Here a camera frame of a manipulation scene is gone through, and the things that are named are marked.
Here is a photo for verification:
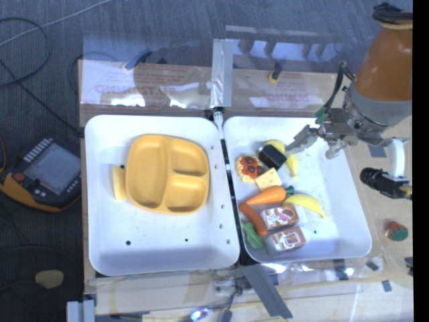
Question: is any black cube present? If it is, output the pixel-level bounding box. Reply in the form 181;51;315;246
257;144;288;171

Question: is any cream pizza with dark toppings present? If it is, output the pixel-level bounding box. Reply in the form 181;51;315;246
235;154;266;184

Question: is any red and green toy fruit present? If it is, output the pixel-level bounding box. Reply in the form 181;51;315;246
383;220;410;242

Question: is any black cylinder on white bracket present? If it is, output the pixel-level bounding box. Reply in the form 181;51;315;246
359;138;412;200

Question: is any white plastic tray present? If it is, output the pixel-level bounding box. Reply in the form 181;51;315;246
222;115;373;264
84;113;241;277

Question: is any red sausage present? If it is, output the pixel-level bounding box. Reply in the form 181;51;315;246
238;202;269;239

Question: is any yellow cheese wedge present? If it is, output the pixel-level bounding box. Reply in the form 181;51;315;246
255;167;284;192

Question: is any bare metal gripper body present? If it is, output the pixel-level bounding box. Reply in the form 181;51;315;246
316;107;393;146

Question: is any orange carrot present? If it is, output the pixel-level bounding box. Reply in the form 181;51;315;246
245;184;296;207

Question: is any green toy vegetable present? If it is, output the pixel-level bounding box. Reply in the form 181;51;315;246
241;221;266;250

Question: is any yellow cheese slice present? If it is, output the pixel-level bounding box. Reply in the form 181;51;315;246
111;165;129;202

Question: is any yellow banana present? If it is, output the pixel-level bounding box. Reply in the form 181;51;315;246
264;140;300;178
282;193;328;219

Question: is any brown and white carton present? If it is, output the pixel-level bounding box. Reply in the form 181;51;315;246
264;226;308;258
259;204;308;232

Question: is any yellow divided plate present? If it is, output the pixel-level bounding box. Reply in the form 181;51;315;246
125;133;211;215

